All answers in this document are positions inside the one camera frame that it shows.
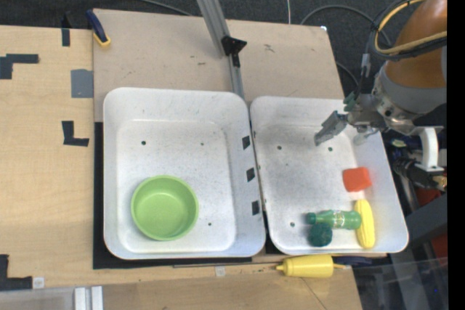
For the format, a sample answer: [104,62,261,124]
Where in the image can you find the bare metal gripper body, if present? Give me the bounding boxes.
[345,91,419,136]

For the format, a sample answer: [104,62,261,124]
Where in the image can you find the orange cube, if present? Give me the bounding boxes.
[341,166,373,193]

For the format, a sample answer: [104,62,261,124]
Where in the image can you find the white plastic tray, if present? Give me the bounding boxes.
[102,86,267,261]
[249,94,411,256]

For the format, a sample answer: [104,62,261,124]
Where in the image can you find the green plastic bottle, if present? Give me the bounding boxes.
[304,209,363,231]

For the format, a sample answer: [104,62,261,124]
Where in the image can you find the yellow corn cob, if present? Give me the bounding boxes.
[352,198,376,250]

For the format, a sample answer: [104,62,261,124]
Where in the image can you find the green broccoli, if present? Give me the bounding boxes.
[307,222,334,248]

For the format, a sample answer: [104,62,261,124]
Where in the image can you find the yellow mustard bottle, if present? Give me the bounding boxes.
[275,253,347,280]

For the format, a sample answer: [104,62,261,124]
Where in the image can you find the green bowl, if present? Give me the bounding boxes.
[130,174,200,242]

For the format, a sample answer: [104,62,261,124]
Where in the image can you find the black cylinder on white bracket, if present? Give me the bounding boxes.
[391,126,446,190]

